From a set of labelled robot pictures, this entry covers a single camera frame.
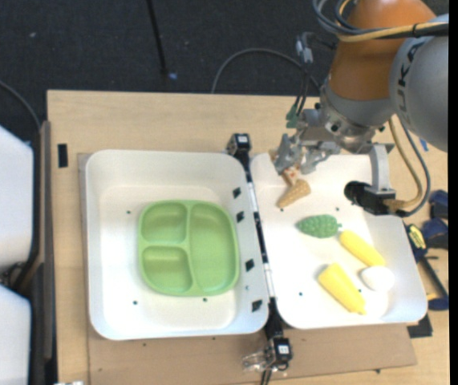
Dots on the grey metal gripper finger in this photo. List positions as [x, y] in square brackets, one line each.
[286, 152]
[313, 160]

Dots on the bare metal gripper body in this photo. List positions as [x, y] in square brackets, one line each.
[349, 136]

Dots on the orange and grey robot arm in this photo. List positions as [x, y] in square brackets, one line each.
[367, 54]

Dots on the toy pizza slice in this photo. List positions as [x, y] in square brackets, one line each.
[292, 176]

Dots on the tan waffle cone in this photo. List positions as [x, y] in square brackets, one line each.
[294, 194]

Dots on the green toy grapes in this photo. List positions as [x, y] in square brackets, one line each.
[317, 226]

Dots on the thin black and white rod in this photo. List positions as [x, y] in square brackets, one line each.
[259, 225]

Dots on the yellow toy corn cob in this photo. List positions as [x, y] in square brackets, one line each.
[341, 287]
[361, 249]

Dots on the white plastic tray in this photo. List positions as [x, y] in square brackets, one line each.
[293, 263]
[120, 255]

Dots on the green divided plate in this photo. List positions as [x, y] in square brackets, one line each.
[212, 247]

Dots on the white toy egg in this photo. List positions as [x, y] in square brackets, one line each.
[378, 278]

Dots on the white round lump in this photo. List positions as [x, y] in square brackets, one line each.
[378, 304]

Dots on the black cylinder on white bracket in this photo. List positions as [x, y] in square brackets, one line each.
[367, 197]

